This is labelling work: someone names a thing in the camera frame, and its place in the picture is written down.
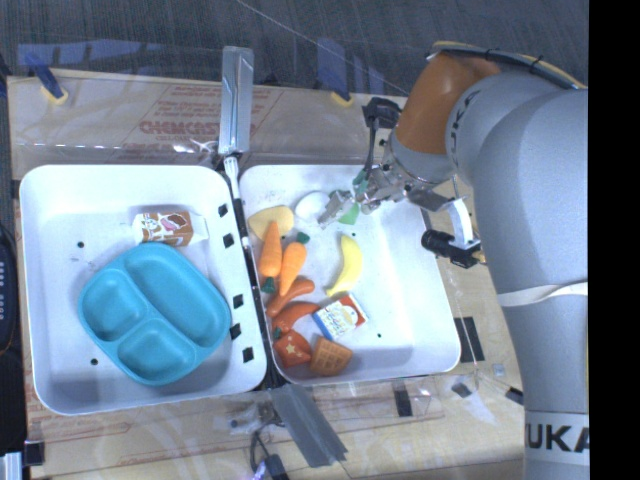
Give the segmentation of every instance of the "toy banana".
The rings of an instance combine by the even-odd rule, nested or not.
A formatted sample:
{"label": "toy banana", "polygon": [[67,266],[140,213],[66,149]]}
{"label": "toy banana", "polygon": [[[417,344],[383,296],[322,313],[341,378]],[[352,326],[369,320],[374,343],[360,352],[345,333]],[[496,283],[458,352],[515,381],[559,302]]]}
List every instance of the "toy banana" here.
{"label": "toy banana", "polygon": [[342,235],[340,247],[342,249],[342,271],[335,284],[327,290],[329,297],[351,290],[362,273],[362,251],[358,242],[347,235]]}

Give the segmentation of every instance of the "black hole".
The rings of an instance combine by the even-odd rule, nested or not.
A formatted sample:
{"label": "black hole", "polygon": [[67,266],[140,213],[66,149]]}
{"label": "black hole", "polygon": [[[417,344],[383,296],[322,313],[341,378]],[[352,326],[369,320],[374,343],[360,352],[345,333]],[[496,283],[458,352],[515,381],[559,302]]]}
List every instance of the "black hole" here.
{"label": "black hole", "polygon": [[251,361],[253,359],[253,348],[249,347],[249,348],[245,348],[242,351],[242,359],[243,362],[248,363],[249,361]]}
{"label": "black hole", "polygon": [[233,235],[228,233],[222,237],[222,241],[224,242],[225,248],[229,248],[233,245]]}
{"label": "black hole", "polygon": [[242,331],[240,330],[240,323],[237,323],[231,329],[229,329],[229,334],[231,334],[232,340],[235,340],[238,336],[240,336],[241,332]]}

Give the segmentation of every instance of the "blue plate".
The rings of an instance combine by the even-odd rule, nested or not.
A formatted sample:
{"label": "blue plate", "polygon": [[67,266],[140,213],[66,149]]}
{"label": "blue plate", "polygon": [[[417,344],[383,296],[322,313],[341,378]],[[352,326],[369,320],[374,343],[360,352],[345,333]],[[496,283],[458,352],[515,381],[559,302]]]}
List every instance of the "blue plate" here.
{"label": "blue plate", "polygon": [[218,289],[162,243],[140,244],[100,270],[80,294],[78,315],[124,372],[151,386],[192,372],[231,325]]}

